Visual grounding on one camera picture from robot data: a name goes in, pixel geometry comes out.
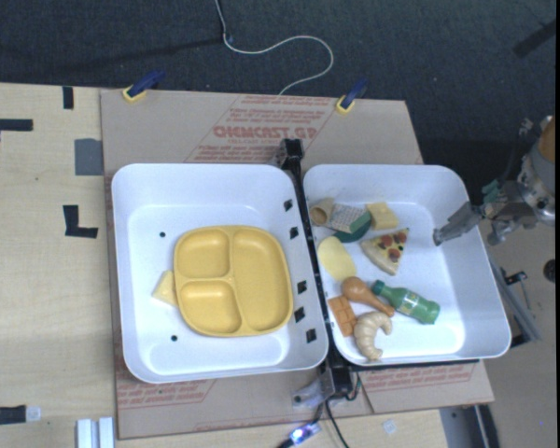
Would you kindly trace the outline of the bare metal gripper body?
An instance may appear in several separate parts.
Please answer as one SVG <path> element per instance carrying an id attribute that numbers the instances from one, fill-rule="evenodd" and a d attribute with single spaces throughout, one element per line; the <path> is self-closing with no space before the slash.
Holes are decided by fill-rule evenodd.
<path id="1" fill-rule="evenodd" d="M 542 183 L 496 181 L 483 188 L 483 214 L 493 232 L 533 229 L 538 223 L 555 226 L 555 197 Z"/>

